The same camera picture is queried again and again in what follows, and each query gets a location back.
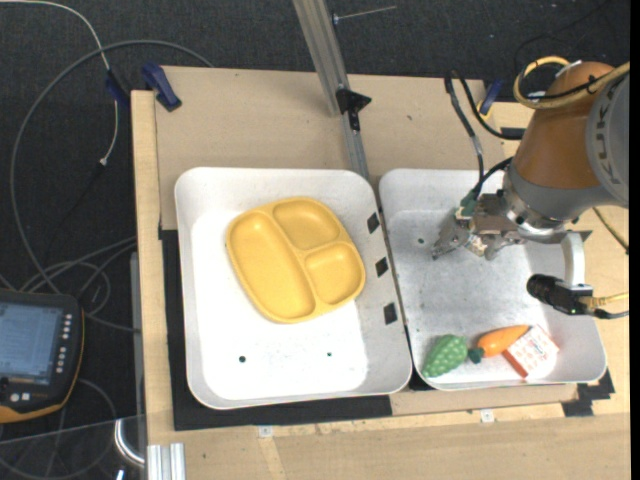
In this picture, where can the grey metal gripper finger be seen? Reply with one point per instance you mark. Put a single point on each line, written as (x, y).
(496, 249)
(452, 240)

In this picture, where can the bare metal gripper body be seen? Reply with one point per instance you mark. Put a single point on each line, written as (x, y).
(495, 220)

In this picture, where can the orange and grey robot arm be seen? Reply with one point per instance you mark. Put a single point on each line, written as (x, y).
(555, 138)

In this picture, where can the white plastic tray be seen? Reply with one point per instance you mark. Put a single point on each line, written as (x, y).
(475, 298)
(280, 363)

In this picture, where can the orange carrot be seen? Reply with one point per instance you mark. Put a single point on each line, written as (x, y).
(500, 340)

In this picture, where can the white and orange carton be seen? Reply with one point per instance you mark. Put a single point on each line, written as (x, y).
(532, 350)

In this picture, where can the green grapes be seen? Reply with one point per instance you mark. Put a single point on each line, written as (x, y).
(445, 355)

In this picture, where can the yellow divided plate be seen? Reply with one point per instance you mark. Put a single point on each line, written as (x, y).
(280, 263)

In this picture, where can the brown cardboard board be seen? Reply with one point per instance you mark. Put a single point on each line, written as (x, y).
(250, 128)

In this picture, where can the black cylinder on white bracket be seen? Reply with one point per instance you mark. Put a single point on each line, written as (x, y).
(555, 290)

